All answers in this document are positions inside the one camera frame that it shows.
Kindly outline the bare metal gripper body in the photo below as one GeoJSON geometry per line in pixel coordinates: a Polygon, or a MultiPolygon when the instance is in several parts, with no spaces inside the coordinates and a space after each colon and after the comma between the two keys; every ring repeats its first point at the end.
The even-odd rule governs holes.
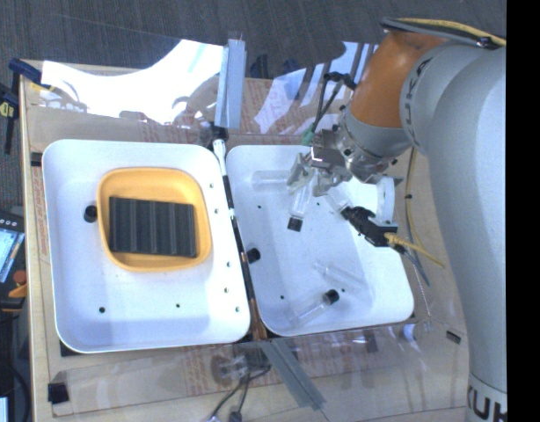
{"type": "Polygon", "coordinates": [[[374,183],[387,169],[395,146],[394,128],[324,129],[313,138],[311,166],[331,185],[353,178],[362,183],[374,183]]]}

